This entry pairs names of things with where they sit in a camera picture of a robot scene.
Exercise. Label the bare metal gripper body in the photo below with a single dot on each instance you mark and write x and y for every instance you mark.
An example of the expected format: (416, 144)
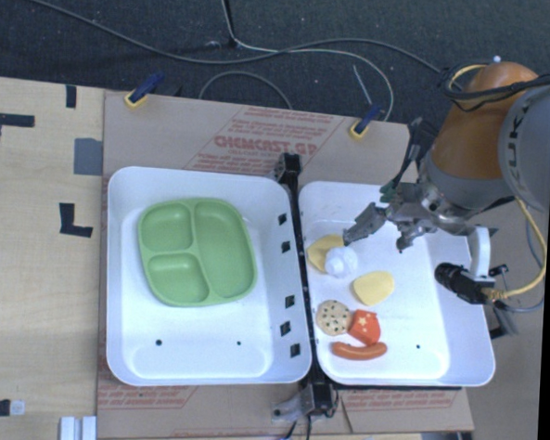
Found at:
(417, 209)

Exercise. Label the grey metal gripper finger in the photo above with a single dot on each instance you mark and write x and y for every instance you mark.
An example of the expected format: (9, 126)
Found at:
(365, 224)
(406, 241)

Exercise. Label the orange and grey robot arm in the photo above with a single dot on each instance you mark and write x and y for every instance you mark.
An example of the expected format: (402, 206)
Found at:
(475, 138)

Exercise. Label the yellow potato chip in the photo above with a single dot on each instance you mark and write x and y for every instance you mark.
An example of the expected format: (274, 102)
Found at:
(319, 254)
(373, 288)

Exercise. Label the thin black rod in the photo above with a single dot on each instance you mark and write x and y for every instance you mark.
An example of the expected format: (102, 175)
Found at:
(300, 262)

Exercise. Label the orange pizza slice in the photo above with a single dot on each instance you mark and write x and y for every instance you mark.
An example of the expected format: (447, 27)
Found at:
(365, 327)

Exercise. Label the chocolate chip biscuit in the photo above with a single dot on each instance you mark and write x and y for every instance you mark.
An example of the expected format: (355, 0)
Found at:
(331, 317)

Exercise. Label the orange sausage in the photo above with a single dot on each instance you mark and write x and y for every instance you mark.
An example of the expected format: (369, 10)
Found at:
(359, 350)

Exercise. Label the white plastic tray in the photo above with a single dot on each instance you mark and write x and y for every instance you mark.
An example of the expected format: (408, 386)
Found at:
(202, 340)
(410, 362)

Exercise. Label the brown cardboard board red print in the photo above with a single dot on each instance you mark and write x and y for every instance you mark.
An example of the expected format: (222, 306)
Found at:
(243, 138)

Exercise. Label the green divided plate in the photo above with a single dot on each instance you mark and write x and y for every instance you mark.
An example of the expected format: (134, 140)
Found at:
(196, 251)

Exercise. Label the black cylinder on white bracket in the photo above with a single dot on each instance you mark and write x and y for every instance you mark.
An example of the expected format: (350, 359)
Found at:
(466, 277)

